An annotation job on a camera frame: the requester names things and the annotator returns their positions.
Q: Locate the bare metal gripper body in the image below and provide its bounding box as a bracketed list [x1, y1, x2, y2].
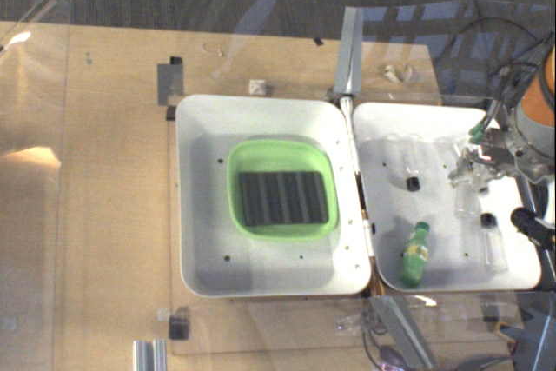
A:
[479, 128, 520, 171]

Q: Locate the clear plastic bottle black cap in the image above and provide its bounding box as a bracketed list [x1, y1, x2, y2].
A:
[479, 212, 510, 275]
[385, 133, 423, 193]

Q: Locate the white plastic tray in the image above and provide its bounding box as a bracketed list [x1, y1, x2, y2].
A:
[175, 94, 373, 298]
[351, 101, 544, 293]

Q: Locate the green plastic bottle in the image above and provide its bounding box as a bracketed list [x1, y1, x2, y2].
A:
[397, 221, 433, 288]

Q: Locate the green plastic bowl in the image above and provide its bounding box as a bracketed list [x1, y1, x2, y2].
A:
[226, 136, 341, 240]

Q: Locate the black ribbed insert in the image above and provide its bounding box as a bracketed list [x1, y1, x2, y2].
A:
[237, 170, 329, 229]

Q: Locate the black cylinder on white bracket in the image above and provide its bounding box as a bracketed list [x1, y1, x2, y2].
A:
[510, 206, 556, 249]

